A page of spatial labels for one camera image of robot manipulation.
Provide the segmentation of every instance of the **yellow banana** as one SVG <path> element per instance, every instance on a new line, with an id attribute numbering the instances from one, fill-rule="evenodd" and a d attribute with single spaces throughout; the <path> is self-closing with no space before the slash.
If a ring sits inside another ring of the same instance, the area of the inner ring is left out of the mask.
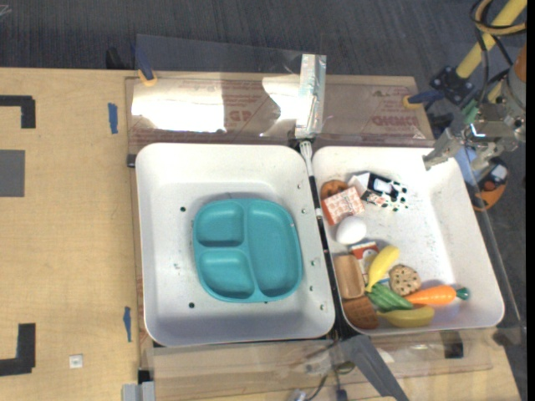
<path id="1" fill-rule="evenodd" d="M 433 320 L 435 309 L 431 306 L 422 306 L 409 310 L 377 312 L 377 315 L 386 319 L 394 327 L 424 327 Z"/>
<path id="2" fill-rule="evenodd" d="M 371 292 L 371 287 L 383 277 L 399 256 L 400 250 L 392 245 L 387 245 L 380 251 L 369 265 L 367 292 Z"/>

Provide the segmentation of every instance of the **wooden table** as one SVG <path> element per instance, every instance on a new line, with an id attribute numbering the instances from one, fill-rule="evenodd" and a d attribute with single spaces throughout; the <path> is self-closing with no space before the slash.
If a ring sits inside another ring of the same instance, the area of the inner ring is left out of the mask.
<path id="1" fill-rule="evenodd" d="M 125 79 L 133 76 L 0 69 L 0 95 L 31 95 L 37 116 L 36 129 L 21 129 L 20 109 L 0 107 L 0 150 L 25 150 L 24 197 L 0 197 L 0 358 L 15 357 L 19 323 L 36 325 L 36 365 L 31 373 L 0 377 L 1 399 L 119 400 L 122 385 L 137 381 L 132 170 L 125 164 Z M 117 134 L 108 103 L 118 108 Z M 489 352 L 492 369 L 400 384 L 411 399 L 518 399 L 503 349 Z M 70 368 L 77 354 L 83 367 Z M 367 383 L 349 394 L 377 395 Z"/>

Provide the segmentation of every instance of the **orange carrot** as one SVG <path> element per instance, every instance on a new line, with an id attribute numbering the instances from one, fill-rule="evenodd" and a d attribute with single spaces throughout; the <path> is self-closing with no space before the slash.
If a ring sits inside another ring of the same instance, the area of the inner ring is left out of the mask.
<path id="1" fill-rule="evenodd" d="M 413 292 L 405 296 L 405 299 L 412 304 L 448 304 L 453 302 L 455 297 L 467 300 L 469 296 L 470 293 L 466 288 L 456 290 L 449 285 L 439 285 Z"/>

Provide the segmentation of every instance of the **gray floor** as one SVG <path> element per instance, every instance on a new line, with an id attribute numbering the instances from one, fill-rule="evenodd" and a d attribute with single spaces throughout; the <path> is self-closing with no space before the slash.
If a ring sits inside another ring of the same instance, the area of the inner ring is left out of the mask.
<path id="1" fill-rule="evenodd" d="M 468 17 L 475 1 L 0 0 L 13 10 L 0 20 L 0 65 L 103 69 L 109 46 L 129 62 L 130 44 L 141 33 L 325 53 L 330 74 L 409 75 L 427 90 L 434 74 L 457 65 L 475 43 Z M 525 40 L 519 35 L 503 42 L 515 57 Z M 504 67 L 494 49 L 491 75 Z M 480 69 L 472 80 L 481 82 Z M 461 117 L 449 104 L 431 111 Z M 503 156 L 509 184 L 488 214 L 511 287 L 509 297 L 498 268 L 507 302 L 502 341 L 522 398 L 527 398 L 525 156 L 525 146 Z M 483 225 L 485 219 L 480 216 Z"/>

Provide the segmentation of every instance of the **white egg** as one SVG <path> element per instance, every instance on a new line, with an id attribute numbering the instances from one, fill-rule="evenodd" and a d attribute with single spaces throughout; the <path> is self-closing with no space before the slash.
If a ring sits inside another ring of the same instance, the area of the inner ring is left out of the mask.
<path id="1" fill-rule="evenodd" d="M 336 241 L 351 245 L 361 241 L 366 236 L 366 224 L 360 217 L 345 217 L 336 230 Z"/>

